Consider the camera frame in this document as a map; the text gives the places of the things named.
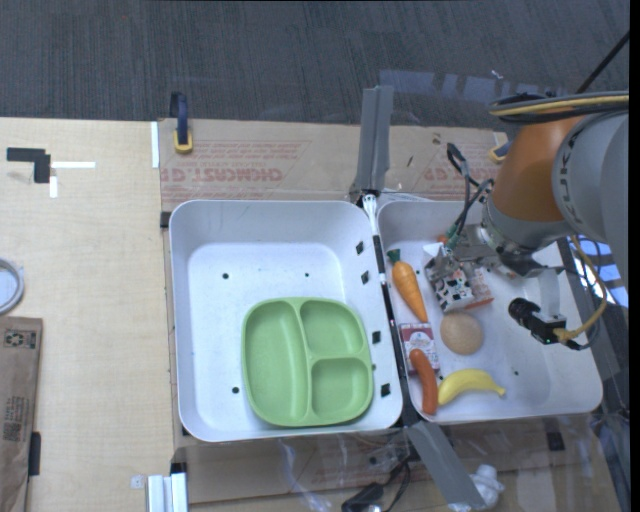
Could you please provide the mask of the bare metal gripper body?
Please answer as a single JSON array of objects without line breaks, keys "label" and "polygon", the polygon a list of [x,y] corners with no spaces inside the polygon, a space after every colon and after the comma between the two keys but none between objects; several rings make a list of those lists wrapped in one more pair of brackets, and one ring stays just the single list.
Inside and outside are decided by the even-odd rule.
[{"label": "bare metal gripper body", "polygon": [[533,249],[488,224],[465,225],[451,237],[451,252],[461,263],[485,267],[506,277],[536,277],[544,271],[544,265],[533,257]]}]

